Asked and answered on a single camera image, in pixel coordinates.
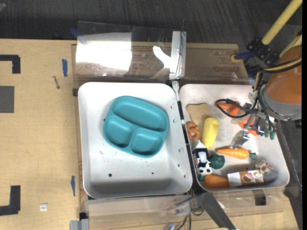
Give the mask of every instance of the orange carrot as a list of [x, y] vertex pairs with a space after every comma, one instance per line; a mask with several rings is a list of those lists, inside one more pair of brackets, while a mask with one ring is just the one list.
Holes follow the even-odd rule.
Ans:
[[200, 182], [205, 189], [220, 189], [228, 188], [229, 181], [227, 178], [221, 177], [216, 174], [209, 174], [205, 176], [205, 181]]
[[244, 148], [222, 148], [216, 150], [218, 153], [221, 153], [223, 155], [228, 155], [237, 159], [247, 159], [251, 154], [248, 150]]

